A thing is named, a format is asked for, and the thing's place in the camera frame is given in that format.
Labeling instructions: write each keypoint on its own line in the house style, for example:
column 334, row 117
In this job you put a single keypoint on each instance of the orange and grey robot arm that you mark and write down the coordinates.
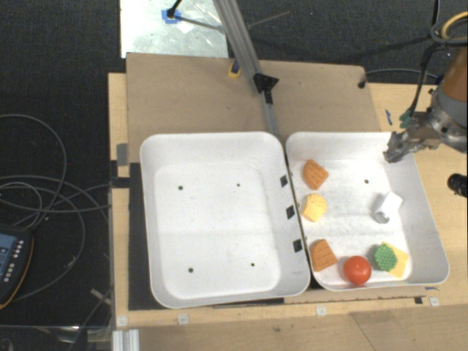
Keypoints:
column 456, row 82

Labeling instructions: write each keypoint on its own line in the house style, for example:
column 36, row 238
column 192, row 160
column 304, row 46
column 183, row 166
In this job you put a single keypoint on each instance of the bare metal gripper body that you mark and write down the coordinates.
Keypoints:
column 426, row 134

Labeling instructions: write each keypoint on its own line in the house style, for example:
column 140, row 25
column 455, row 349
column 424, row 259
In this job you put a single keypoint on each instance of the white and silver small packet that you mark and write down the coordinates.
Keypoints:
column 388, row 205

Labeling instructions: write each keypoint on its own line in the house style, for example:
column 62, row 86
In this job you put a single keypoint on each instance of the green round toy vegetable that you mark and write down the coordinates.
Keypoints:
column 384, row 257

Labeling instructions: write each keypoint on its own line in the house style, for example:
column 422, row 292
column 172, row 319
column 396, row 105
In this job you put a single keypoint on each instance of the white plastic tray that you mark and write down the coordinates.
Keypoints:
column 351, row 218
column 215, row 225

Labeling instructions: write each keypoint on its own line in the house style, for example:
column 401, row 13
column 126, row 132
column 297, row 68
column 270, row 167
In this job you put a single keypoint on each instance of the red toy tomato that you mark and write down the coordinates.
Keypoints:
column 357, row 270

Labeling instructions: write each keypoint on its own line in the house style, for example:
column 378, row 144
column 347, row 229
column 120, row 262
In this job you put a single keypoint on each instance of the black cylinder on white bracket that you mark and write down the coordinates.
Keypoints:
column 459, row 183

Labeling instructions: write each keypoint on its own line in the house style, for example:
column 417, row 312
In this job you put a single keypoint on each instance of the yellow toy cheese slice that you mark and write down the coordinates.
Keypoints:
column 400, row 264

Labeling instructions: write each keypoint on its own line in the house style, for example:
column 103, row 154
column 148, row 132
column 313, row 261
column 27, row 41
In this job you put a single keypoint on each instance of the yellow toy corn piece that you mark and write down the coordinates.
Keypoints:
column 314, row 207

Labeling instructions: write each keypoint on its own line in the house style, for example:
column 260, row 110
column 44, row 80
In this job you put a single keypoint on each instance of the orange toy bread slice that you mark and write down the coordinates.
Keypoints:
column 322, row 255
column 315, row 174

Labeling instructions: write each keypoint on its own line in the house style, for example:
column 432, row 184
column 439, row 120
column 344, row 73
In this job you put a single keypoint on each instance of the brown cardboard board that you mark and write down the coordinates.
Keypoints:
column 190, row 97

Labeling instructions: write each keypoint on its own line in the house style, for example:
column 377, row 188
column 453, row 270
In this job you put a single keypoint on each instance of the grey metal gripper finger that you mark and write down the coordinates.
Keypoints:
column 393, row 145
column 403, row 151

